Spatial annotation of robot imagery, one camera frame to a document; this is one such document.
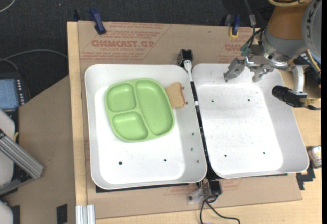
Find black cylinder on white bracket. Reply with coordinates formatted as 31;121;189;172
271;64;309;108

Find small silver can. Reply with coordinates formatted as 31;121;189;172
306;145;322;169

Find thin black and white rod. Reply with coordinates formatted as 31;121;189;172
183;60;213;181

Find brown cardboard board red print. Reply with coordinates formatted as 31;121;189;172
77;20;303;220

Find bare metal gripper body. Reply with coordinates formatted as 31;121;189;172
245;44;290;71

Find brown bread slice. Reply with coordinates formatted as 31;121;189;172
164;82;186;109

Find white plastic tray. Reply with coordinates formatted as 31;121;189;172
191;63;310;180
84;64;208;190

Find green divided plate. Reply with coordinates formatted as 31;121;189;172
104;78;176;143

